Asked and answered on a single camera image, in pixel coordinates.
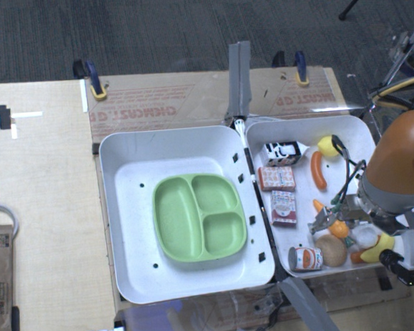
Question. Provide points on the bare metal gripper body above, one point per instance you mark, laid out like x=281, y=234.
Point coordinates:
x=353, y=211

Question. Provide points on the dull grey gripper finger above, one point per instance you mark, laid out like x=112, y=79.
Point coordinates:
x=333, y=214
x=318, y=224

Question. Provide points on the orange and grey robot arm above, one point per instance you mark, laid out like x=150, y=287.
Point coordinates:
x=397, y=157

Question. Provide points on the white plastic tray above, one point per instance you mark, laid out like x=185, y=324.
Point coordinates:
x=132, y=217
x=305, y=232

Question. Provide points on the orange carrot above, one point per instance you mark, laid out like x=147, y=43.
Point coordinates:
x=340, y=230

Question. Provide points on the brown round potato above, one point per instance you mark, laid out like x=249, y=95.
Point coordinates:
x=330, y=250

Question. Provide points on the white and orange can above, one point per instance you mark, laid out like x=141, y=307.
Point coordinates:
x=307, y=258

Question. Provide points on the red and white carton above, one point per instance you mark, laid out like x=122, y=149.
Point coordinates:
x=283, y=208

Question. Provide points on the yellow banana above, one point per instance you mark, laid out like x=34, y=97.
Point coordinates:
x=381, y=247

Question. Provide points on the orange sausage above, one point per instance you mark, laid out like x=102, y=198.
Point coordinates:
x=318, y=170

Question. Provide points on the small orange round fruit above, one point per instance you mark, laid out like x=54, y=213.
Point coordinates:
x=356, y=257

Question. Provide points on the orange and white carton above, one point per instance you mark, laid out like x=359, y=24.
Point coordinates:
x=276, y=179

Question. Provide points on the yellow lemon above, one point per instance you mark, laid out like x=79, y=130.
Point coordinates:
x=327, y=147

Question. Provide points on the black and white milk carton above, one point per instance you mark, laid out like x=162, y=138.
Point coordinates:
x=281, y=153

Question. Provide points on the green divided plate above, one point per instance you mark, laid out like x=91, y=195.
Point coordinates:
x=177, y=217

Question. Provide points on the brown cardboard board red print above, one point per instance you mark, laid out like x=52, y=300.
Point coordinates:
x=187, y=98

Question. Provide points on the black cylinder on white bracket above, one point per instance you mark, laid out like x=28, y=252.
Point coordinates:
x=400, y=265

